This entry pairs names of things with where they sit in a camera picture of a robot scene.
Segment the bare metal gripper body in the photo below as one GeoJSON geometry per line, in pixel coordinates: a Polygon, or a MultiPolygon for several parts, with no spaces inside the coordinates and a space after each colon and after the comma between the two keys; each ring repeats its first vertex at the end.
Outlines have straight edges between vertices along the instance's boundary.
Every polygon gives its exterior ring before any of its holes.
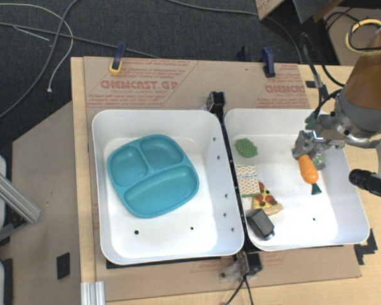
{"type": "Polygon", "coordinates": [[[353,104],[335,104],[330,114],[317,119],[313,138],[325,148],[342,148],[345,144],[363,149],[374,148],[378,144],[372,138],[381,134],[381,110],[368,109],[353,104]]]}

